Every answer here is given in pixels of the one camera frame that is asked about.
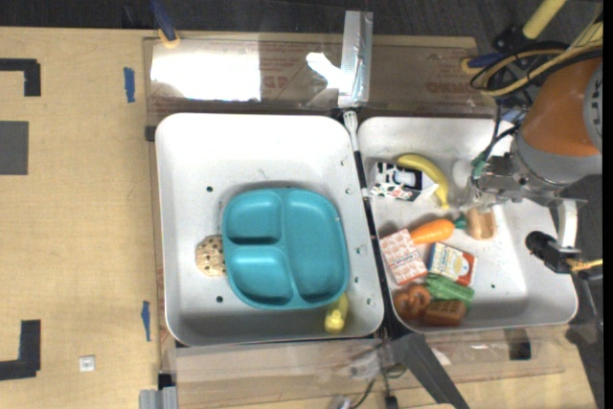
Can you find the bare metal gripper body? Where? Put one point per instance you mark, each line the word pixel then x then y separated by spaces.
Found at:
pixel 498 179

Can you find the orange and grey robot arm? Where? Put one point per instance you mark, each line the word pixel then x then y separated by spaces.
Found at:
pixel 555 124

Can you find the tan bread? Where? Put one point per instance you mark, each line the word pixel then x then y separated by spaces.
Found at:
pixel 481 225

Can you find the yellow banana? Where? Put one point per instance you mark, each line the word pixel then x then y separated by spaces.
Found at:
pixel 431 170

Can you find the orange carrot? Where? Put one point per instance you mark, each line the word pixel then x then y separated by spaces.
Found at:
pixel 431 231

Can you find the white orange and blue carton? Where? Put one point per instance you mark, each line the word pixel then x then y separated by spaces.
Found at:
pixel 450 263

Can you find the white plastic tray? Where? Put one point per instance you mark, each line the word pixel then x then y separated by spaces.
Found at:
pixel 522 282
pixel 201 148

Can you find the white floral print packet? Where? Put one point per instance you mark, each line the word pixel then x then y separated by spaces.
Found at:
pixel 390 192

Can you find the black and white carton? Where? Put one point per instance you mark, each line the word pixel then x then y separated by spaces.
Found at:
pixel 388 172

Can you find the green beans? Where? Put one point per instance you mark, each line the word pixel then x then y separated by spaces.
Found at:
pixel 450 288

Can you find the red and white carton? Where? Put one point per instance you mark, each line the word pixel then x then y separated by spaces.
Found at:
pixel 403 256

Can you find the brown waffle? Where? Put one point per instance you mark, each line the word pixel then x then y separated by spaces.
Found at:
pixel 444 313

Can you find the brown pretzel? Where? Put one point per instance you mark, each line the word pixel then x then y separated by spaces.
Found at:
pixel 412 302

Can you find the blue divided plate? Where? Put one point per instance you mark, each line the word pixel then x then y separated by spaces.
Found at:
pixel 311 244

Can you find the yellow bottle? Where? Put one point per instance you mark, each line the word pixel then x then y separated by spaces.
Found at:
pixel 335 318

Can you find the tan chocolate chip biscuit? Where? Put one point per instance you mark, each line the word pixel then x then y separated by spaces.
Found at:
pixel 209 256

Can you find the black cylinder on white bracket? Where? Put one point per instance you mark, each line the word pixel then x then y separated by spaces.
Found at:
pixel 551 251

